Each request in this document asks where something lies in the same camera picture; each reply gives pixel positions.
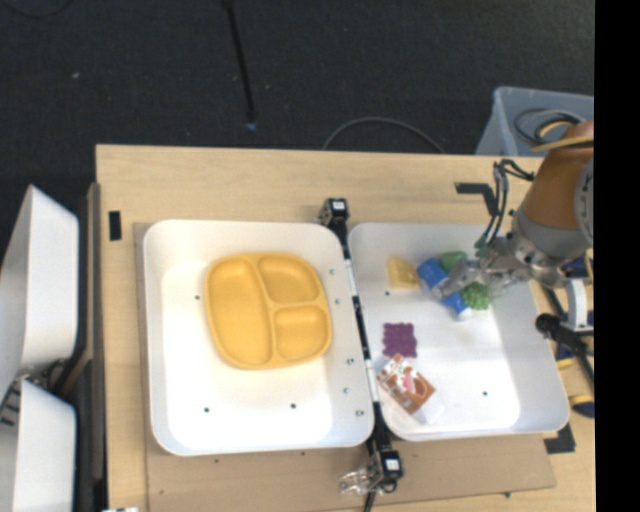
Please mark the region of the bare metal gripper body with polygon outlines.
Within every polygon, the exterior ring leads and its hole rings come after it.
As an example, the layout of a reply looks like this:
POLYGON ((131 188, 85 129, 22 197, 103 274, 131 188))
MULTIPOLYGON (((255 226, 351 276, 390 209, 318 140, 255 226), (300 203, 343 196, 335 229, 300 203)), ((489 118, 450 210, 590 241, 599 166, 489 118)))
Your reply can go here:
POLYGON ((485 284, 489 274, 510 274, 513 285, 533 280, 546 288, 563 287, 568 280, 561 270, 564 261, 541 251, 526 237, 497 236, 490 241, 481 237, 474 247, 485 284))

